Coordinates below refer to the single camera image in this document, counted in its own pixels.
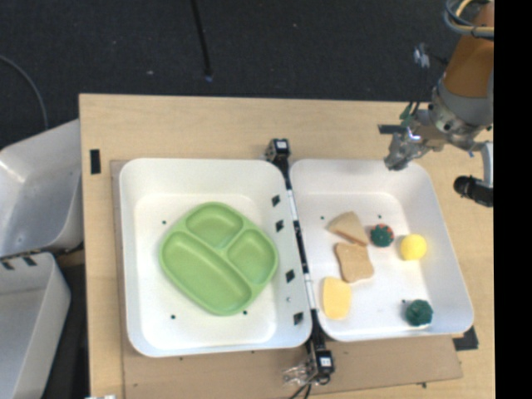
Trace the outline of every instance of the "dark carpet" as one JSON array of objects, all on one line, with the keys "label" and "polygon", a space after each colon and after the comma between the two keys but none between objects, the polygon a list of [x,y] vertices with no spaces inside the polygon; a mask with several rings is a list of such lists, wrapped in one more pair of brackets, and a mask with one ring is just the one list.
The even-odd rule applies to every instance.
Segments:
[{"label": "dark carpet", "polygon": [[[408,101],[430,97],[414,46],[448,57],[445,0],[0,0],[0,55],[42,96],[49,126],[82,92]],[[44,128],[25,79],[0,61],[0,147]]]}]

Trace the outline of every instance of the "wooden table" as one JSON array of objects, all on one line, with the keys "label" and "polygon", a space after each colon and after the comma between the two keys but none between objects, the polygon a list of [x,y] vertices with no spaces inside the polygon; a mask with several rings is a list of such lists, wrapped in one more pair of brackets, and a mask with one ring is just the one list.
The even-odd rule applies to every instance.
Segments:
[{"label": "wooden table", "polygon": [[[111,162],[139,157],[259,158],[287,138],[292,159],[381,159],[405,104],[218,97],[81,95],[90,387],[93,396],[290,397],[281,371],[304,357],[287,351],[148,358],[121,323]],[[481,139],[488,140],[490,133]],[[451,337],[330,344],[337,372],[313,395],[330,399],[495,397],[493,210],[452,189],[458,175],[482,177],[480,156],[447,146],[417,163],[432,178],[475,309],[480,347],[455,352]]]}]

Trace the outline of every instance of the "yellow ball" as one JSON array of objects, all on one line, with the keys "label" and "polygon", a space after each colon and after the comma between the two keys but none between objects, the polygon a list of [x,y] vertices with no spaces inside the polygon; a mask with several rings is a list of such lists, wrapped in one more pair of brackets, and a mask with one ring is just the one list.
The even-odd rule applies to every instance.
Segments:
[{"label": "yellow ball", "polygon": [[426,253],[426,241],[419,234],[407,235],[401,241],[401,255],[405,260],[418,260]]}]

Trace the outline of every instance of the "toy food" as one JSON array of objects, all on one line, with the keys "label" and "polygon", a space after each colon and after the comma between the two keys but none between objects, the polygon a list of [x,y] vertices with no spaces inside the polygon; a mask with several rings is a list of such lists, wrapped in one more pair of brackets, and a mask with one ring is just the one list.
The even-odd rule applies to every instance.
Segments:
[{"label": "toy food", "polygon": [[405,316],[408,323],[418,327],[431,323],[433,313],[431,305],[426,300],[417,299],[408,305]]},{"label": "toy food", "polygon": [[366,232],[364,232],[358,216],[353,211],[342,213],[333,219],[328,225],[328,230],[360,245],[369,243]]},{"label": "toy food", "polygon": [[323,280],[323,311],[328,318],[344,319],[351,307],[351,287],[345,281],[326,277]]},{"label": "toy food", "polygon": [[370,231],[370,236],[377,247],[387,247],[395,238],[392,228],[383,223],[374,226]]},{"label": "toy food", "polygon": [[360,244],[338,243],[334,253],[340,263],[344,281],[354,283],[373,276],[374,269],[367,255],[367,247]]},{"label": "toy food", "polygon": [[426,253],[426,241],[419,234],[409,234],[401,241],[401,256],[405,260],[418,260]]}]

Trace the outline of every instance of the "yellow toy food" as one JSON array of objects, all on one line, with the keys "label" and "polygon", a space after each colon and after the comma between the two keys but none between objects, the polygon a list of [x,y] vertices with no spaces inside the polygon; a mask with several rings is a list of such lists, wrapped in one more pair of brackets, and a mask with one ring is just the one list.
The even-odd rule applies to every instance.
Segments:
[{"label": "yellow toy food", "polygon": [[339,278],[323,280],[323,311],[328,318],[344,319],[351,307],[351,287]]},{"label": "yellow toy food", "polygon": [[426,241],[419,234],[409,234],[401,241],[401,256],[405,260],[418,260],[426,253]]}]

